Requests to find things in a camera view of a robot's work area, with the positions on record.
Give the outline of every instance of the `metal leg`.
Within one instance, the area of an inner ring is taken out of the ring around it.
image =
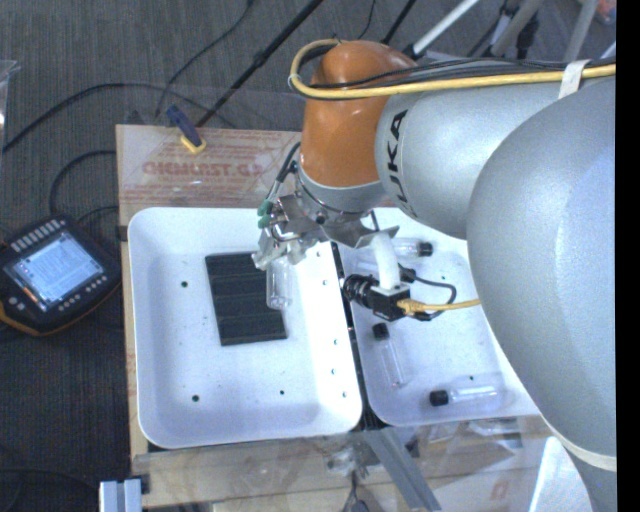
[[[442,510],[393,428],[366,430],[364,439],[393,478],[410,509]]]
[[[463,0],[455,9],[447,14],[442,20],[436,24],[429,32],[422,36],[418,41],[413,43],[413,54],[418,56],[424,52],[427,47],[440,37],[451,25],[458,21],[469,9],[471,9],[480,0]]]
[[[538,9],[542,5],[544,0],[526,0],[518,9],[518,12],[511,20],[511,23],[507,25],[504,32],[498,37],[497,41],[491,46],[491,54],[499,57],[504,55],[507,48],[515,44],[516,39],[522,29],[529,23],[538,12]]]
[[[142,512],[140,480],[100,482],[100,512]]]
[[[616,54],[616,42],[614,41],[609,48],[605,50],[605,52],[600,56],[601,59],[607,59],[609,57],[613,57]]]
[[[511,20],[518,12],[520,8],[520,0],[505,0],[504,5],[500,9],[500,19],[498,20],[498,24],[496,29],[491,36],[491,42],[489,43],[489,47],[492,47],[498,41],[498,38],[504,33],[504,31],[511,23]]]
[[[598,0],[584,0],[582,9],[580,9],[580,14],[578,15],[578,20],[576,21],[576,26],[569,40],[569,46],[564,54],[565,62],[572,62],[578,58],[597,7]]]

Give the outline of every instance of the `gray carpet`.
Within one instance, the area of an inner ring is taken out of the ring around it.
[[[197,119],[202,108],[183,97],[214,104],[307,3],[254,0],[237,28],[176,80],[163,110],[176,102]],[[457,3],[418,1],[391,46],[401,50],[415,42]],[[371,5],[325,0],[209,126],[300,129],[301,103],[291,97],[286,83],[293,55],[316,39],[358,37],[367,27]],[[501,0],[481,1],[431,49],[466,55],[501,5]],[[403,6],[397,0],[377,0],[365,39],[384,37]],[[57,173],[86,152],[114,150],[116,124],[167,124],[163,115],[156,116],[162,88],[246,8],[244,1],[222,0],[0,1],[0,60],[14,60],[18,66],[9,83],[0,232],[47,215]],[[528,57],[561,60],[579,9],[576,0],[547,0]],[[615,25],[592,23],[580,57],[599,57],[615,37]],[[514,56],[513,48],[508,56]],[[256,101],[261,95],[269,100]],[[109,154],[87,158],[56,185],[54,209],[73,216],[115,205],[115,160]],[[91,234],[117,254],[115,223],[115,210],[84,220]],[[116,296],[71,329],[46,339],[0,327],[0,468],[64,471],[94,484],[128,475],[121,309]],[[43,472],[22,477],[19,487],[15,477],[0,473],[0,511],[11,505],[17,489],[21,494],[11,510],[96,509],[97,494],[84,484]]]

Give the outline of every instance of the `glass vial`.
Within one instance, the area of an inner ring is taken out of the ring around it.
[[[283,310],[291,304],[291,264],[286,256],[269,262],[267,274],[267,306]]]
[[[389,335],[387,324],[379,323],[373,326],[376,339],[376,349],[380,354],[382,369],[387,384],[392,389],[399,389],[407,384],[407,376],[400,364],[395,344]]]
[[[475,403],[500,405],[505,401],[507,390],[498,374],[485,374],[455,379],[450,386],[429,393],[429,402],[434,407],[449,404]]]
[[[419,238],[392,238],[391,245],[400,262],[411,263],[433,254],[433,245]],[[375,270],[376,259],[370,247],[358,249],[356,265],[360,269]]]

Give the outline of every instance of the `yellow cable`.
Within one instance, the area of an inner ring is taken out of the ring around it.
[[[369,89],[339,89],[325,90],[314,89],[305,85],[298,71],[302,58],[315,48],[322,46],[336,46],[341,41],[337,39],[322,39],[303,46],[295,55],[291,62],[289,74],[289,84],[296,91],[312,99],[322,100],[346,100],[357,98],[371,98],[376,96],[392,96],[394,94],[409,94],[414,92],[437,91],[443,89],[467,89],[471,87],[493,87],[498,85],[531,84],[543,82],[560,82],[564,71],[537,71],[531,73],[519,73],[513,75],[493,75],[479,76],[471,78],[452,78],[447,80],[434,80],[431,82],[418,82],[411,84],[389,85],[382,87],[372,87]],[[616,74],[616,65],[608,64],[585,68],[582,71],[582,78],[600,78]]]
[[[480,304],[480,299],[454,302],[453,304],[424,304],[413,299],[401,299],[396,302],[396,306],[403,309],[405,314],[423,313],[424,311],[449,311],[452,309],[470,308]]]

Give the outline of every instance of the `black connector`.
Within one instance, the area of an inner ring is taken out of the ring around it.
[[[404,318],[405,312],[398,307],[399,300],[409,298],[409,289],[403,288],[397,293],[386,295],[375,290],[380,283],[373,276],[352,274],[344,282],[342,291],[349,302],[355,301],[371,309],[373,314],[388,322]]]
[[[406,268],[406,267],[403,267],[402,265],[398,265],[398,266],[400,267],[400,280],[403,283],[411,284],[417,279],[418,274],[414,269]]]

